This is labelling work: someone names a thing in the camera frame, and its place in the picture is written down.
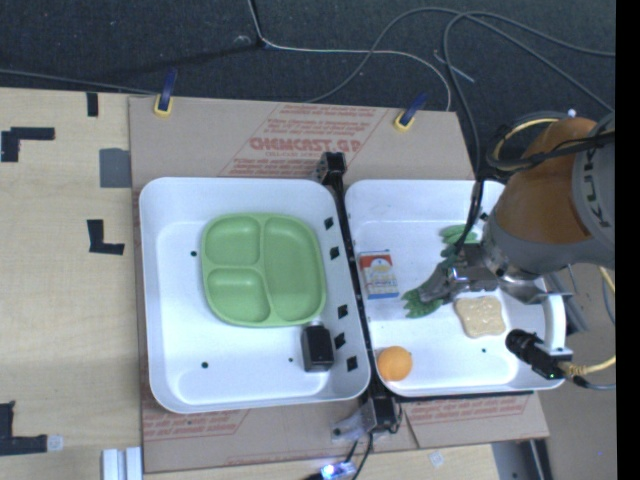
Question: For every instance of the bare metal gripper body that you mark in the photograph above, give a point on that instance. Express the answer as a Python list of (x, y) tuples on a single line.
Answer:
[(480, 268)]

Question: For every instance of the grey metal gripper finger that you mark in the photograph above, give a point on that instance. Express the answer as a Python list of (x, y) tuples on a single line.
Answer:
[(434, 285), (456, 292)]

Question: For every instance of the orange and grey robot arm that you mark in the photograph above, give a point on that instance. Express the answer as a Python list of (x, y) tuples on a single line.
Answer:
[(540, 203)]

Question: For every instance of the green leafy toy vegetable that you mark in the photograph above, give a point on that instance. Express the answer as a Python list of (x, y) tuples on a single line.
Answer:
[(420, 305)]

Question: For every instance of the beige toy bread slice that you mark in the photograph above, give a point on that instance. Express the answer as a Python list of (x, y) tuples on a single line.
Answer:
[(479, 317)]

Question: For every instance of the red and blue carton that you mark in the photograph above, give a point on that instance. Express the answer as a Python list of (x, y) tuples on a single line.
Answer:
[(379, 274)]

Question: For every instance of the white plastic tray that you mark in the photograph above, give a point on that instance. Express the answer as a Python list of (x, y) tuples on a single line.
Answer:
[(440, 363), (240, 363)]

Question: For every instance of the thin black rod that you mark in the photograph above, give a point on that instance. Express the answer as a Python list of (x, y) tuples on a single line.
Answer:
[(352, 268)]

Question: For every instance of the orange toy fruit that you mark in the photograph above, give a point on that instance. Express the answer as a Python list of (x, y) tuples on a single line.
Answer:
[(394, 363)]

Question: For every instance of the small black box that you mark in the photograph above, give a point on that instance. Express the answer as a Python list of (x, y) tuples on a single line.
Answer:
[(317, 348)]

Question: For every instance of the green divided plate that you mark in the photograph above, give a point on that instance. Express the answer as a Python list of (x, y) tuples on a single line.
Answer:
[(265, 268)]

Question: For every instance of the brown cardboard board red print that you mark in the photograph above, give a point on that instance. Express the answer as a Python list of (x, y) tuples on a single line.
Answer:
[(210, 138)]

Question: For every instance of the black cylinder on white bracket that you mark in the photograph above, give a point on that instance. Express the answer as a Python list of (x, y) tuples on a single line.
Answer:
[(532, 350)]

